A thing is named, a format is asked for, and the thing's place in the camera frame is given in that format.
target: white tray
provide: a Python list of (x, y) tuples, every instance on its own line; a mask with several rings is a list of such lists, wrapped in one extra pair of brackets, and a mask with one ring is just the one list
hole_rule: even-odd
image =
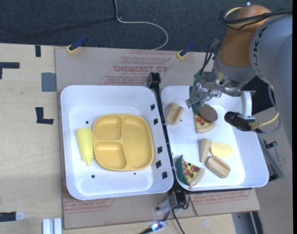
[[(66, 184), (73, 197), (86, 200), (163, 193), (170, 190), (174, 178), (156, 97), (149, 88), (69, 86), (61, 93), (61, 114)], [(135, 114), (148, 122), (154, 145), (154, 160), (150, 166), (139, 171), (118, 172), (102, 168), (95, 159), (91, 166), (82, 161), (75, 131), (81, 127), (92, 128), (94, 121), (105, 114)]]
[[(269, 174), (257, 134), (240, 131), (224, 120), (224, 115), (228, 111), (241, 113), (241, 98), (222, 94), (220, 98), (208, 101), (207, 104), (217, 111), (218, 120), (213, 130), (203, 134), (195, 131), (192, 109), (186, 106), (188, 98), (189, 86), (169, 86), (161, 92), (165, 115), (173, 102), (184, 107), (179, 123), (167, 124), (173, 158), (183, 155), (185, 161), (205, 168), (205, 174), (197, 185), (190, 188), (178, 180), (180, 185), (189, 191), (251, 188), (265, 185)], [(227, 178), (219, 178), (200, 162), (199, 141), (201, 138), (208, 138), (212, 142), (222, 142), (233, 147), (232, 156), (222, 158), (231, 167)]]

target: gray floor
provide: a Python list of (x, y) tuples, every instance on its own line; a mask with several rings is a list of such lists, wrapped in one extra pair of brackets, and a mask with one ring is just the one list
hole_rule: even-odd
[[(275, 113), (274, 108), (269, 108), (254, 116), (257, 122), (263, 122), (269, 120)], [(275, 127), (276, 122), (273, 122), (273, 125), (265, 126), (263, 130)], [(277, 159), (284, 177), (271, 180), (265, 186), (256, 188), (262, 232), (253, 230), (249, 213), (233, 214), (236, 231), (238, 234), (292, 234), (294, 233), (292, 149), (282, 127), (273, 134), (261, 136), (268, 144), (274, 141), (277, 143), (275, 148), (268, 150)]]

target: yellow bottle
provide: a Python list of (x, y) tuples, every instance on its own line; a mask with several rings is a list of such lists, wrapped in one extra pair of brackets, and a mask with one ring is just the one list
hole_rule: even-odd
[(91, 160), (94, 159), (92, 129), (90, 127), (77, 129), (76, 139), (82, 160), (90, 166)]

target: white cable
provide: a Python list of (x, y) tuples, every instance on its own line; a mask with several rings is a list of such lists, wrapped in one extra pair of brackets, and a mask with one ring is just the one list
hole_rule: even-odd
[(153, 26), (155, 26), (155, 27), (161, 29), (161, 30), (165, 33), (165, 35), (166, 35), (166, 41), (165, 41), (165, 43), (164, 43), (162, 46), (160, 46), (160, 47), (158, 47), (158, 48), (155, 48), (155, 49), (152, 49), (152, 50), (161, 49), (162, 47), (164, 47), (164, 46), (168, 43), (168, 38), (169, 38), (169, 37), (168, 37), (168, 33), (166, 32), (166, 30), (164, 30), (161, 26), (159, 26), (159, 25), (157, 25), (157, 24), (154, 24), (154, 23), (152, 23), (152, 22), (146, 22), (146, 21), (122, 21), (121, 19), (119, 19), (119, 17), (118, 17), (118, 9), (117, 9), (117, 3), (116, 3), (116, 0), (114, 0), (114, 3), (115, 3), (115, 10), (116, 10), (116, 18), (117, 18), (117, 20), (118, 20), (119, 22), (121, 22), (121, 23), (142, 23), (142, 24), (149, 24), (149, 25), (153, 25)]

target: brown round object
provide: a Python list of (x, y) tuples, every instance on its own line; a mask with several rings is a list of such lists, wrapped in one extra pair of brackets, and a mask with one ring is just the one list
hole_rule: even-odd
[(205, 120), (216, 121), (218, 119), (217, 111), (213, 107), (209, 106), (208, 104), (204, 104), (203, 106), (198, 107), (197, 112)]

